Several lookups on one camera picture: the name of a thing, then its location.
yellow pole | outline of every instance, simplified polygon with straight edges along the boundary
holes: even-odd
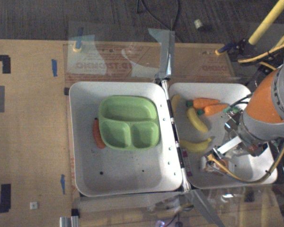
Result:
[[[255,45],[272,23],[278,18],[278,16],[284,10],[284,0],[279,0],[273,9],[269,12],[263,22],[259,25],[253,35],[249,38],[248,42],[251,45]]]

wire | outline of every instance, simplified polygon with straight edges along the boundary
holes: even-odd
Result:
[[[243,100],[250,98],[253,95],[253,93],[249,93],[248,95],[246,95],[245,97],[241,98],[240,100],[234,102],[233,104],[229,105],[229,108],[234,107],[235,105],[238,105],[240,103],[242,103]]]
[[[237,106],[237,105],[239,105],[239,104],[248,104],[248,102],[238,102],[238,103],[236,103],[234,106]]]
[[[225,166],[223,166],[216,158],[214,158],[214,156],[212,154],[210,154],[207,157],[207,159],[209,161],[213,161],[216,165],[218,165],[222,170],[224,170],[228,174],[228,176],[230,176],[230,177],[232,177],[232,178],[234,178],[234,179],[236,179],[236,180],[238,180],[240,182],[248,183],[248,184],[259,184],[259,183],[264,182],[271,175],[271,173],[276,169],[276,167],[279,165],[283,155],[284,155],[284,145],[283,145],[279,155],[277,156],[276,160],[273,162],[273,164],[269,168],[269,170],[266,171],[266,173],[264,174],[263,177],[261,177],[258,180],[255,180],[255,181],[247,181],[247,180],[244,180],[244,179],[238,177],[237,175],[232,173],[229,169],[227,169]]]
[[[259,60],[259,59],[263,59],[263,58],[266,57],[266,56],[269,56],[269,57],[270,57],[271,55],[273,55],[274,53],[278,52],[279,50],[281,50],[281,49],[283,49],[283,48],[284,48],[284,44],[283,44],[283,45],[280,45],[280,46],[278,46],[278,47],[275,47],[275,48],[271,49],[270,51],[267,51],[267,52],[265,52],[265,53],[263,53],[263,54],[261,54],[261,55],[258,55],[258,56],[256,56],[256,57],[249,58],[249,59],[239,59],[239,60],[238,60],[238,63],[250,63],[250,62],[255,62],[255,61]]]
[[[169,225],[176,219],[177,215],[179,215],[179,214],[176,214],[176,215],[170,220],[169,223],[167,223],[167,224],[164,225],[164,227],[169,226]]]
[[[179,17],[179,12],[180,12],[180,2],[179,0],[176,0],[177,1],[177,13],[175,15],[175,17],[172,19],[172,24],[171,24],[171,27],[169,28],[168,26],[166,26],[165,24],[163,24],[156,16],[154,16],[152,14],[152,12],[149,10],[149,8],[145,5],[145,2],[144,0],[141,0],[141,4],[144,6],[146,12],[148,12],[148,14],[154,19],[156,20],[161,26],[163,26],[164,28],[168,29],[168,30],[171,30],[171,31],[174,31],[175,29],[175,26],[176,26],[176,23],[178,21],[178,17]]]
[[[275,67],[273,67],[272,65],[269,65],[268,63],[261,61],[259,62],[260,65],[266,66],[268,68],[270,68],[271,70],[275,70]]]
[[[210,164],[210,161],[206,162],[206,165],[209,166],[211,169],[215,170],[216,172],[218,172],[218,173],[220,173],[220,174],[222,174],[222,175],[225,175],[225,176],[227,176],[227,177],[233,179],[231,176],[227,175],[225,172],[222,172],[222,171],[220,171],[219,169],[213,167],[213,166]]]

yellow cable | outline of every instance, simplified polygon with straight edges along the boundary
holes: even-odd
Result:
[[[268,68],[270,68],[271,70],[275,70],[275,68],[272,65],[269,65],[268,63],[261,61],[259,62],[260,65],[266,66]]]
[[[270,175],[271,173],[276,169],[276,167],[279,165],[282,157],[284,155],[284,145],[278,155],[278,157],[276,158],[276,160],[274,161],[274,163],[271,165],[271,167],[269,168],[269,170],[265,173],[265,175],[263,177],[261,177],[260,179],[258,180],[255,180],[255,181],[247,181],[247,180],[244,180],[240,177],[238,177],[237,175],[235,175],[234,173],[232,173],[229,169],[227,169],[225,166],[223,166],[216,158],[214,158],[214,156],[211,154],[207,157],[207,159],[209,161],[213,161],[216,165],[218,165],[221,169],[223,169],[225,172],[227,172],[227,174],[229,176],[231,176],[232,178],[240,181],[240,182],[243,182],[243,183],[248,183],[248,184],[259,184],[259,183],[262,183],[264,182]]]
[[[274,46],[274,47],[278,47],[280,45],[284,44],[284,35],[282,36],[282,38],[279,40],[279,42]]]
[[[283,49],[283,48],[284,48],[284,44],[283,44],[283,45],[280,45],[280,46],[278,46],[278,47],[275,47],[275,48],[271,49],[270,51],[265,52],[265,53],[263,53],[263,54],[261,54],[261,55],[258,55],[258,56],[256,56],[256,57],[249,58],[249,59],[239,59],[239,60],[238,60],[238,63],[249,63],[249,62],[253,62],[253,61],[262,59],[263,57],[268,56],[269,54],[271,54],[271,53],[273,53],[273,52],[276,52],[276,51],[278,51],[278,50],[280,50],[280,49]]]

gray carpet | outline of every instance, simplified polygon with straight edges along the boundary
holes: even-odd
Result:
[[[175,17],[176,0],[144,0],[166,27]],[[260,23],[278,0],[179,0],[175,24],[178,41],[228,43],[247,36],[250,23]],[[76,23],[108,27],[164,28],[136,0],[0,0],[0,39],[67,40]],[[200,19],[205,31],[198,31]],[[275,21],[284,24],[284,11]]]

white tray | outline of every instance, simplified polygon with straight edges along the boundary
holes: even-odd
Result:
[[[75,181],[89,197],[174,191],[182,174],[163,89],[154,83],[78,82],[70,88]],[[157,107],[160,141],[148,150],[99,149],[92,124],[100,102],[112,95],[143,96]]]
[[[200,142],[212,137],[212,142],[206,151],[211,150],[215,145],[221,145],[226,133],[224,124],[228,117],[224,113],[218,113],[212,116],[201,115],[201,120],[209,127],[207,133],[200,133],[189,122],[186,117],[186,100],[197,97],[207,97],[219,99],[222,103],[232,104],[235,101],[245,97],[250,91],[241,84],[223,84],[223,83],[175,83],[169,89],[169,96],[172,98],[175,94],[182,96],[178,107],[176,108],[175,122],[179,138],[191,142]],[[213,173],[202,172],[200,170],[200,159],[204,153],[188,153],[188,159],[192,176],[188,179],[190,183],[201,189],[206,188],[224,188],[244,186],[227,176],[219,176]],[[252,157],[250,155],[235,157],[233,163],[234,173],[248,181],[257,180],[265,174],[273,163],[273,157],[269,148],[260,156]],[[273,171],[271,176],[263,184],[273,183],[277,179],[277,170]]]

